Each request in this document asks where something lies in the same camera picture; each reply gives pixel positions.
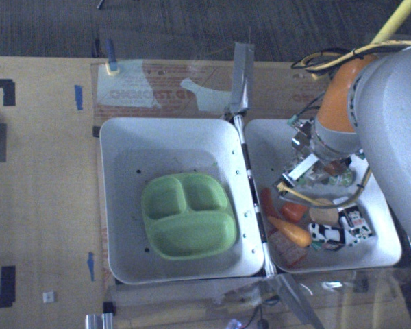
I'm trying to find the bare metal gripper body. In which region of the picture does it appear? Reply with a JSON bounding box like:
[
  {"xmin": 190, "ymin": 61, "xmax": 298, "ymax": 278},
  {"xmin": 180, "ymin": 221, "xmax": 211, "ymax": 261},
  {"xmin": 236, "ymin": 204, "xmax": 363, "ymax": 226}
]
[{"xmin": 291, "ymin": 119, "xmax": 318, "ymax": 160}]

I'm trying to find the brown toy food piece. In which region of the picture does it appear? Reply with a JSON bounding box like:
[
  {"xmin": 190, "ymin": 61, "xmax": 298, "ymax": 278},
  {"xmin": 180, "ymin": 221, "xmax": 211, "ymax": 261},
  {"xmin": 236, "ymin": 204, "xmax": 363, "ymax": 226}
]
[{"xmin": 324, "ymin": 160, "xmax": 351, "ymax": 177}]

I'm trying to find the green and white packet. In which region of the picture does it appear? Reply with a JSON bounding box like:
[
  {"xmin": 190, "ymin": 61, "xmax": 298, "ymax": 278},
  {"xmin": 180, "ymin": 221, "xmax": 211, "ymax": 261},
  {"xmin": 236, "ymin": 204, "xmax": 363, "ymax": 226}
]
[{"xmin": 303, "ymin": 168, "xmax": 356, "ymax": 188}]

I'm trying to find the red sausage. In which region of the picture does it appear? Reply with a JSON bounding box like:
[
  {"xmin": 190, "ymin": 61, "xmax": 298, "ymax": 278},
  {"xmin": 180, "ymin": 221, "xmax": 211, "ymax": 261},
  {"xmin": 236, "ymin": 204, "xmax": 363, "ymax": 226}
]
[{"xmin": 260, "ymin": 187, "xmax": 282, "ymax": 219}]

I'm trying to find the red orange toy pepper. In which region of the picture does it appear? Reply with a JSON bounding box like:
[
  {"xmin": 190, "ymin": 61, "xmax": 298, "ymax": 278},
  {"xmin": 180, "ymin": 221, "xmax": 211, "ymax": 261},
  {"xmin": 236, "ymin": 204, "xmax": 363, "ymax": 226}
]
[{"xmin": 281, "ymin": 202, "xmax": 309, "ymax": 223}]

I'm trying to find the tan round bread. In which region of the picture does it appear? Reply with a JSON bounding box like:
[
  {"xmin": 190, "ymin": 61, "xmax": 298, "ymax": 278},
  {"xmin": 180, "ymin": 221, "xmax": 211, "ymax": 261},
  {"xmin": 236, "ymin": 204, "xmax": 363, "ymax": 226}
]
[{"xmin": 308, "ymin": 197, "xmax": 340, "ymax": 226}]

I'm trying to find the orange carrot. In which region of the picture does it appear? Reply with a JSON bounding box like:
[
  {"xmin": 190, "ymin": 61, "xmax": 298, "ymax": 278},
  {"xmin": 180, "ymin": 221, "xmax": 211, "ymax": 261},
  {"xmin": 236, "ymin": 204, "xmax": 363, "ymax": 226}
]
[{"xmin": 267, "ymin": 215, "xmax": 313, "ymax": 248}]

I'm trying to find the black white red carton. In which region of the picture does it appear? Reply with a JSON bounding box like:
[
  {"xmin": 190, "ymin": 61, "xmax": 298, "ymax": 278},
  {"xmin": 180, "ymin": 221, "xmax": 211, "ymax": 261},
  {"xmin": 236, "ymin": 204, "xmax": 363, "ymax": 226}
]
[{"xmin": 338, "ymin": 204, "xmax": 375, "ymax": 240}]

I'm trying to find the pink wafer biscuit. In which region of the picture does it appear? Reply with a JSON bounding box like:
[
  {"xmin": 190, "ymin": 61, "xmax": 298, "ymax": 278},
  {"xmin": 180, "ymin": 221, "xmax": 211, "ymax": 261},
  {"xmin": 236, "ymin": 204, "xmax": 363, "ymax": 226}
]
[{"xmin": 268, "ymin": 230, "xmax": 309, "ymax": 267}]

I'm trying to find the white plastic tray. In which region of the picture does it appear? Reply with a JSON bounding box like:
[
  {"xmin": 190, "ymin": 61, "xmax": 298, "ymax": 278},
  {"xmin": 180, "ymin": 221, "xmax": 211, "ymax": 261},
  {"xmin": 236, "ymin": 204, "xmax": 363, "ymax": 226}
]
[
  {"xmin": 99, "ymin": 117, "xmax": 266, "ymax": 285},
  {"xmin": 243, "ymin": 118, "xmax": 403, "ymax": 274}
]

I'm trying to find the green divided plate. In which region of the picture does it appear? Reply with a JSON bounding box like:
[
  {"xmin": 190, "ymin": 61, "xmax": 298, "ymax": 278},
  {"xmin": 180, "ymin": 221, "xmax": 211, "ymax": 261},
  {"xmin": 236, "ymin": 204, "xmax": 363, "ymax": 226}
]
[{"xmin": 140, "ymin": 172, "xmax": 238, "ymax": 261}]

